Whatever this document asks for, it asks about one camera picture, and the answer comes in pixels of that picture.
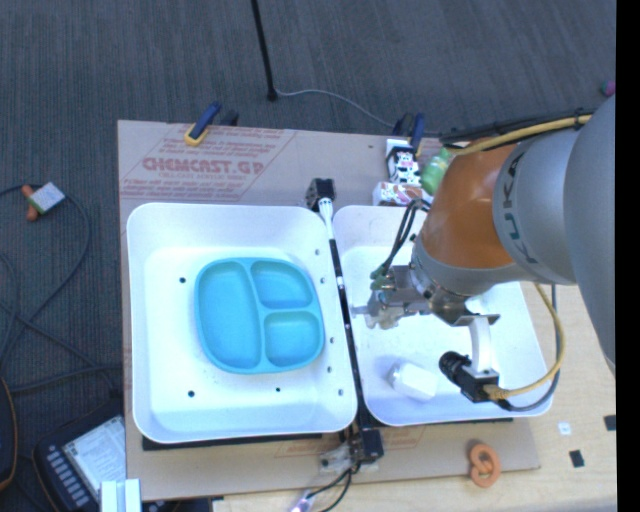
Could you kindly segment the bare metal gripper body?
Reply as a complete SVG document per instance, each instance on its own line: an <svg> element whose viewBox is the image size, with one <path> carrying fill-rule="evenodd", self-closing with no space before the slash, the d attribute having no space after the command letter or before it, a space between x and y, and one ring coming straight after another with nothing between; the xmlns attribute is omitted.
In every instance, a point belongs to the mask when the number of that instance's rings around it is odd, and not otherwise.
<svg viewBox="0 0 640 512"><path fill-rule="evenodd" d="M400 319L431 314L451 326L468 325L474 319L466 307L467 296L441 287L411 265L380 266L370 278L368 307L372 314L380 309L400 307Z"/></svg>

